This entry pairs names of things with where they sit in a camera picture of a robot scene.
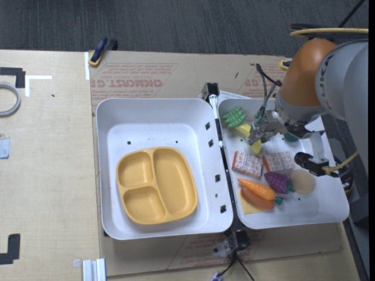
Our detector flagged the brown cardboard board, red print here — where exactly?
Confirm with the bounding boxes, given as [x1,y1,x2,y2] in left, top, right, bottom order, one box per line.
[88,50,344,277]

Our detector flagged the green pea pods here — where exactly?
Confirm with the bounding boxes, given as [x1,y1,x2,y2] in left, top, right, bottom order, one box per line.
[221,106,248,129]

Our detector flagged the yellow divided plate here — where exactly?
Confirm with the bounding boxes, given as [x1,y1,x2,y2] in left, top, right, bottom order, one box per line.
[115,146,199,226]

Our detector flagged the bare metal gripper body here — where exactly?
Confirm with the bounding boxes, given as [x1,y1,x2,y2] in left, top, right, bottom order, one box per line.
[253,109,290,139]

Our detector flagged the white plastic tray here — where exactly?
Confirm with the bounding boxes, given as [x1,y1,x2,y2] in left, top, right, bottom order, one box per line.
[95,98,234,241]
[217,98,350,230]

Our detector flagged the yellow banana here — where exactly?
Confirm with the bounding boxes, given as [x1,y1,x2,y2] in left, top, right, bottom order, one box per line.
[235,122,263,155]

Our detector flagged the yellow cheese slice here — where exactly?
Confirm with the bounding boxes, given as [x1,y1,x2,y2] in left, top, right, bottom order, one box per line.
[236,189,266,215]

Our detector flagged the grey tape roll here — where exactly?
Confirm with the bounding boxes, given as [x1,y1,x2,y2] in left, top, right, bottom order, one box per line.
[0,81,22,118]

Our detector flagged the black block with thin wires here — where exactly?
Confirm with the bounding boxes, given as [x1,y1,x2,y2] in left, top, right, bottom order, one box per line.
[201,82,221,101]
[212,229,252,258]

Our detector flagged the orange and white carton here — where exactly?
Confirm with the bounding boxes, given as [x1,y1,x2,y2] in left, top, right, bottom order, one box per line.
[231,150,264,179]
[261,150,296,174]

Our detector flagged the orange carrot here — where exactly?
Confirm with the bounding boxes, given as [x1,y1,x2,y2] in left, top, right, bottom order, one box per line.
[237,177,284,207]

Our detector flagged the orange-red sausage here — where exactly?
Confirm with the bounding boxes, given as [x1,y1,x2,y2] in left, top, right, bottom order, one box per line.
[240,186,275,211]

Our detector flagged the purple grapes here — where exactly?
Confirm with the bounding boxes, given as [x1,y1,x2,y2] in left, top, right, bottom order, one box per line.
[264,171,296,195]

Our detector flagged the black cylinder on white bracket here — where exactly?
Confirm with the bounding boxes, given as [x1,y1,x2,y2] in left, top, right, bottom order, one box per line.
[294,130,331,177]

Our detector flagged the beige round biscuit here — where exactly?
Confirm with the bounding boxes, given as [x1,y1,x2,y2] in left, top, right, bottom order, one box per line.
[289,169,316,195]

